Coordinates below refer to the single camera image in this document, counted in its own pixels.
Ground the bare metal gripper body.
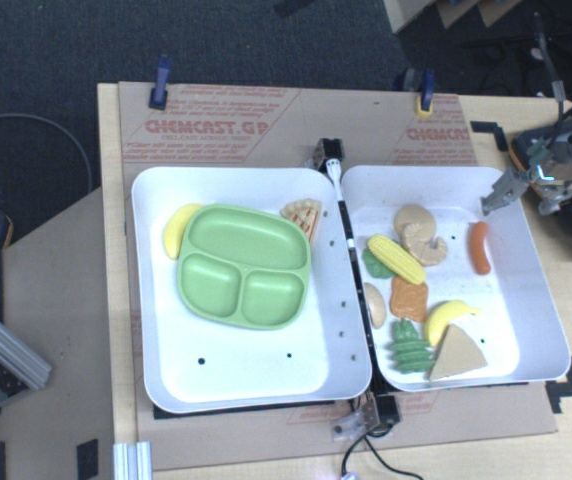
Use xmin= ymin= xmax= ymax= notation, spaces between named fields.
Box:
xmin=529 ymin=128 xmax=572 ymax=200

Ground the orange sausage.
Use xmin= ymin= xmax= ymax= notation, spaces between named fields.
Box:
xmin=468 ymin=220 xmax=492 ymax=276

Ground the round beige biscuit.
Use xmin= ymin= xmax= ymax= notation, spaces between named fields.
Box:
xmin=392 ymin=203 xmax=438 ymax=242

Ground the beige croissant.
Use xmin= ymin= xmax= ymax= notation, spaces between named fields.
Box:
xmin=399 ymin=222 xmax=449 ymax=268

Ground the white plastic tray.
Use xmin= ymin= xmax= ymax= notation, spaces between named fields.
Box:
xmin=339 ymin=164 xmax=572 ymax=394
xmin=130 ymin=166 xmax=374 ymax=415

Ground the yellow corn cob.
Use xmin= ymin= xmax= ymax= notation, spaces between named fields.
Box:
xmin=366 ymin=233 xmax=428 ymax=286

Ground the orange toast slice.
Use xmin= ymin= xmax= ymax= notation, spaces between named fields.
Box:
xmin=389 ymin=274 xmax=430 ymax=325

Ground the yellow banana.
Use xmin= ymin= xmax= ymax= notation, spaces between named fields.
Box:
xmin=422 ymin=299 xmax=483 ymax=348
xmin=162 ymin=202 xmax=205 ymax=261

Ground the green lettuce leaf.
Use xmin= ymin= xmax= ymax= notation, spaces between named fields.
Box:
xmin=361 ymin=247 xmax=397 ymax=280

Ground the thin black and white rod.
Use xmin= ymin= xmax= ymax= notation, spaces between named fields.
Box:
xmin=325 ymin=159 xmax=383 ymax=397

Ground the beige triangular sandwich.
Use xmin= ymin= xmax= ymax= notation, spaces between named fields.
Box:
xmin=427 ymin=317 xmax=489 ymax=382

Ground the beige oval bread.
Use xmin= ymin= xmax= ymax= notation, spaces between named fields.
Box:
xmin=363 ymin=281 xmax=388 ymax=330

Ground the green ribbed vegetable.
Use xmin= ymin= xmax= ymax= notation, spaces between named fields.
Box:
xmin=389 ymin=317 xmax=437 ymax=375

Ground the beige and orange pizza slice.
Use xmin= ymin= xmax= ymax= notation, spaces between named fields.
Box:
xmin=279 ymin=197 xmax=323 ymax=246

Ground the brown cardboard board red print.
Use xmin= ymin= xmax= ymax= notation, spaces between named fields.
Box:
xmin=117 ymin=81 xmax=560 ymax=472

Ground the green divided plate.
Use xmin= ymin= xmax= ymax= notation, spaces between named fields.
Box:
xmin=175 ymin=203 xmax=314 ymax=332

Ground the black block with thin wires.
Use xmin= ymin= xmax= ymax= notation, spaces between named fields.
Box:
xmin=331 ymin=393 xmax=402 ymax=443
xmin=309 ymin=137 xmax=345 ymax=172

